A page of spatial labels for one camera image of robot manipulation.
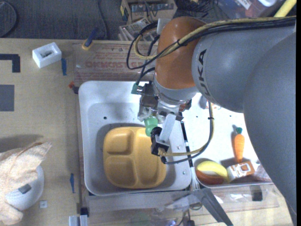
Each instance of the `black tape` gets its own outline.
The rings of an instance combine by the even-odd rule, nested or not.
[[[20,73],[20,56],[18,54],[0,54],[0,60],[12,61],[12,73]]]

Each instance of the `crumpled fabric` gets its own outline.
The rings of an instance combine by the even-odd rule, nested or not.
[[[5,195],[36,180],[36,168],[45,159],[51,143],[35,143],[29,147],[0,153],[0,221],[5,225],[20,222],[23,213],[10,205]]]

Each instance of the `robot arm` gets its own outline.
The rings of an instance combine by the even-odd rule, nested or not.
[[[296,20],[285,21],[217,26],[181,46],[181,38],[206,25],[191,17],[173,19],[161,33],[158,53],[175,42],[180,47],[157,59],[153,83],[140,88],[139,118],[163,123],[152,139],[167,151],[170,128],[197,92],[244,113],[259,160],[296,212]]]

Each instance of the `white foam block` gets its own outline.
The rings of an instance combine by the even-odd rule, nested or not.
[[[53,64],[62,59],[62,52],[56,43],[49,43],[32,51],[32,58],[39,68]]]

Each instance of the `teal connector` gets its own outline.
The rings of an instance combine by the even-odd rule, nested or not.
[[[156,117],[149,117],[144,120],[145,134],[150,137],[151,131],[158,126],[158,119]]]
[[[138,89],[138,84],[135,83],[135,84],[133,85],[131,94],[137,95],[137,94],[138,94],[138,93],[137,93],[137,89]]]

